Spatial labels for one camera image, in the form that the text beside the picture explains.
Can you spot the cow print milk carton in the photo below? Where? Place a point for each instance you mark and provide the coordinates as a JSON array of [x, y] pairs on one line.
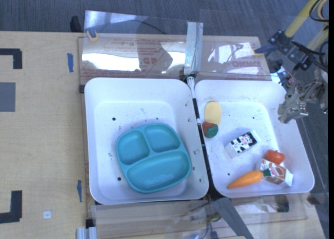
[[242, 144]]

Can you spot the blue divided plate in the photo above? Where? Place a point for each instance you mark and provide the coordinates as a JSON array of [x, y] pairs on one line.
[[156, 170]]

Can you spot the red and green toy tomato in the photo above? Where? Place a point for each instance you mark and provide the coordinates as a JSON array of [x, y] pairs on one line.
[[210, 130]]

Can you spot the orange carrot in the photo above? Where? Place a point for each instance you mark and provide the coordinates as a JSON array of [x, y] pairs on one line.
[[248, 179]]

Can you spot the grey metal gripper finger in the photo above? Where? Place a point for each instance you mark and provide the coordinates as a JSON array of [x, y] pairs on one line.
[[300, 114], [284, 112]]

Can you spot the orange toy tomato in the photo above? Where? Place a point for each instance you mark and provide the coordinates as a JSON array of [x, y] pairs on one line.
[[275, 157]]

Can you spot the yellow oval biscuit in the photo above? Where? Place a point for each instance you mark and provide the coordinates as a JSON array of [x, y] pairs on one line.
[[213, 112]]

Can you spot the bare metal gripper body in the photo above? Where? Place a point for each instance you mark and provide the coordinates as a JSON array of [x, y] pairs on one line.
[[304, 94]]

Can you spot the brown and white carton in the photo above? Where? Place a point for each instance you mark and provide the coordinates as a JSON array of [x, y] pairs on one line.
[[278, 174]]

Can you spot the white plastic tray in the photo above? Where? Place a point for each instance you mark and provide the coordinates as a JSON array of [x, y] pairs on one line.
[[242, 97], [104, 94]]

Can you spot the black cylinder on white bracket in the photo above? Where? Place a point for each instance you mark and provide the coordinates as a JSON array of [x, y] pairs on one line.
[[278, 72]]

